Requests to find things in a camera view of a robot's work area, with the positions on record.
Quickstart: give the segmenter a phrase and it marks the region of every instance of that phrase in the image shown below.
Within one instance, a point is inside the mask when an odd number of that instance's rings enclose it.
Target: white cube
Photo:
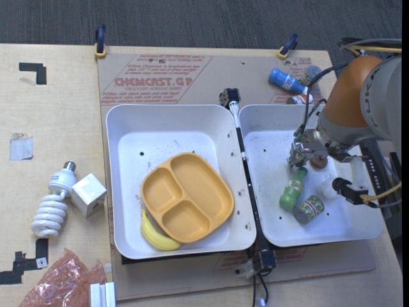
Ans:
[[[88,217],[104,204],[106,192],[94,174],[88,174],[73,185],[71,201],[84,217]]]

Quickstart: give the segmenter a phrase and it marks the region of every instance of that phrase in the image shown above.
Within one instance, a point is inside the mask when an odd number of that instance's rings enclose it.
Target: blue clamp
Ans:
[[[291,37],[289,38],[289,40],[287,41],[287,43],[285,45],[283,45],[280,50],[277,52],[277,57],[280,59],[286,59],[289,51],[295,49],[295,47],[297,46],[297,37],[298,35],[296,33],[294,33],[293,35],[291,35]]]
[[[95,56],[97,58],[103,58],[106,55],[106,49],[104,44],[105,38],[105,24],[100,24],[95,31]]]

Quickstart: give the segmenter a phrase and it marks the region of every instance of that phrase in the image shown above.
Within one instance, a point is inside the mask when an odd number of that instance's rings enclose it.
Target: yellow cable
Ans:
[[[391,52],[394,54],[401,54],[402,53],[402,48],[383,48],[383,47],[370,47],[366,45],[352,45],[351,47],[348,47],[351,49],[356,49],[356,50],[368,50],[368,51],[376,51],[376,52]]]
[[[364,202],[369,202],[371,200],[377,200],[380,198],[383,198],[384,196],[387,196],[388,194],[398,190],[400,187],[402,186],[402,182],[399,182],[398,184],[396,184],[393,188],[389,189],[388,191],[385,191],[384,193],[381,193],[377,196],[370,196],[368,194],[361,194],[359,196],[359,198],[361,198],[362,200],[364,200]]]
[[[360,53],[358,51],[356,51],[355,49],[346,48],[345,50],[348,50],[348,51],[352,52],[352,54],[356,55],[356,57],[360,56]]]

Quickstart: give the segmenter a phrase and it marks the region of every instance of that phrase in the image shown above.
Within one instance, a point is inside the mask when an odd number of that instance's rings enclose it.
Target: tape mark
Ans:
[[[13,270],[0,272],[0,285],[22,283],[24,271],[33,271],[48,266],[49,240],[45,238],[36,241],[36,258],[26,259],[26,254],[21,251],[16,251],[14,256]]]
[[[29,134],[14,133],[10,139],[10,160],[24,161],[33,158],[33,138]]]
[[[19,63],[19,70],[23,72],[36,72],[36,84],[47,84],[47,67],[41,63]]]

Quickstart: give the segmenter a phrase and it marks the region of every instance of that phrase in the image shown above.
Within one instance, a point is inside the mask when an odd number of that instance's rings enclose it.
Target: small brown object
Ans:
[[[323,169],[328,164],[328,157],[316,156],[309,160],[311,166],[318,169]]]

